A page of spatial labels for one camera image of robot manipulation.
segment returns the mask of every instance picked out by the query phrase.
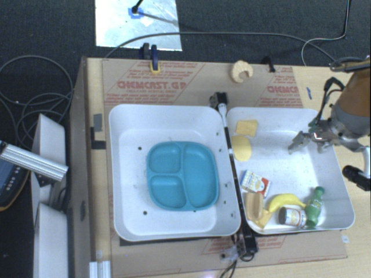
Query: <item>divided blue plate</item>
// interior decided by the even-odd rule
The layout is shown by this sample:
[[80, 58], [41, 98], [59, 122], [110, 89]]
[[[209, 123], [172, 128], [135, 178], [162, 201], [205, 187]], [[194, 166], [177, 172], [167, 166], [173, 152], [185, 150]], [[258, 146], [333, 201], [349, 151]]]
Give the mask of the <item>divided blue plate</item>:
[[194, 142], [163, 142], [147, 155], [151, 198], [168, 210], [202, 210], [215, 204], [219, 179], [209, 148]]

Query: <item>tin can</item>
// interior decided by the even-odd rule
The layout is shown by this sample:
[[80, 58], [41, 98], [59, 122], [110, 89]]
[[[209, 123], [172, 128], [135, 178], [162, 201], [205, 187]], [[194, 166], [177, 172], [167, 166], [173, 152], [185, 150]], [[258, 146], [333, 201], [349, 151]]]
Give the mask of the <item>tin can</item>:
[[307, 222], [305, 210], [282, 207], [278, 214], [278, 221], [282, 225], [292, 225], [303, 228]]

